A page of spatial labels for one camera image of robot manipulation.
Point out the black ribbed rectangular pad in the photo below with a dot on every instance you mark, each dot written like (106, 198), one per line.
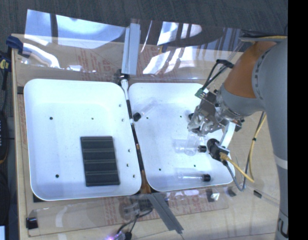
(100, 161)

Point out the white plastic tray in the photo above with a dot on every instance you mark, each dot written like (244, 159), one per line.
(66, 109)
(163, 129)

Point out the brown cardboard board red print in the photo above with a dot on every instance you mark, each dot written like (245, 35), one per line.
(98, 61)

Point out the clear plastic bottle black cap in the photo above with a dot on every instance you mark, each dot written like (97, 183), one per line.
(137, 116)
(192, 144)
(180, 146)
(193, 177)

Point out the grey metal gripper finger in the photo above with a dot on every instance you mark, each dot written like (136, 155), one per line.
(194, 122)
(207, 128)

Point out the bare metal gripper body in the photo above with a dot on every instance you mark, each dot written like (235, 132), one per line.
(210, 106)

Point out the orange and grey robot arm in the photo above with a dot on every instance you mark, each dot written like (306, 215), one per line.
(273, 89)

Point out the thin black and white rod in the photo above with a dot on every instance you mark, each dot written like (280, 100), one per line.
(132, 124)

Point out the black cylinder on white bracket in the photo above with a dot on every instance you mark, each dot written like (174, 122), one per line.
(214, 147)

